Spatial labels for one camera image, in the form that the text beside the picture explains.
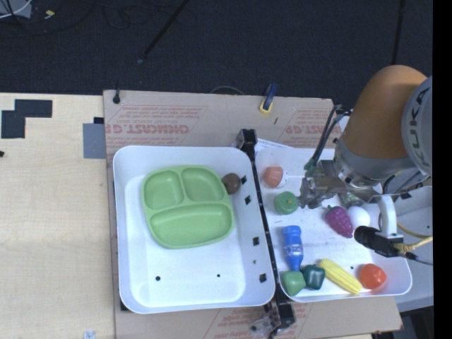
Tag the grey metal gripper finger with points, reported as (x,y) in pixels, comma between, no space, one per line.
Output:
(304,198)
(318,200)

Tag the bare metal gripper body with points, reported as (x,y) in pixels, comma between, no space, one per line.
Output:
(330,177)

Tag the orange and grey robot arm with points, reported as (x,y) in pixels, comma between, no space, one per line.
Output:
(378,118)

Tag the purple toy grapes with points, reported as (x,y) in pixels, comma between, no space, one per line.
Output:
(339,221)

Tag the small patterned can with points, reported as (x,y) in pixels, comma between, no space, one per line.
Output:
(351,200)

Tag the peach toy fruit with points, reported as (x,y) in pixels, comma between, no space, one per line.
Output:
(273,177)

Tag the white plastic tray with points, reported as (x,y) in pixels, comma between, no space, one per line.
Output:
(197,274)
(318,242)

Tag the white toy egg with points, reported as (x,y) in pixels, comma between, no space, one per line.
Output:
(360,217)

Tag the thin black rod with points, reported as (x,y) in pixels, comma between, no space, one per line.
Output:
(265,224)

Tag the blue toy bottle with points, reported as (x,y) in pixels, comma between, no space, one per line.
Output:
(293,245)

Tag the white paper sheet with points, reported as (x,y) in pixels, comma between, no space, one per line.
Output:
(272,144)

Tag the brown toy kiwi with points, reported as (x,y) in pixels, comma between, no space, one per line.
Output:
(231,183)

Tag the dark green toy pepper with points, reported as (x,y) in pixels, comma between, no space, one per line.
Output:
(314,277)

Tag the yellow toy corn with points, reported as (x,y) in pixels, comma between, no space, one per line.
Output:
(340,276)

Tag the light green toy pepper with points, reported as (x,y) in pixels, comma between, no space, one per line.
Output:
(292,282)

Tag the orange toy pepper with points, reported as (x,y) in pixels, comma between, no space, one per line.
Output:
(372,276)

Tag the green divided plate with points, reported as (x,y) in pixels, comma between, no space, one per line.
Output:
(187,207)

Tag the brown cardboard board red print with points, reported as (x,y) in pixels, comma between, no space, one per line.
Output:
(212,122)

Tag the black cylinder on white bracket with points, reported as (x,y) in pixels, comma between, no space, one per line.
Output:
(376,240)

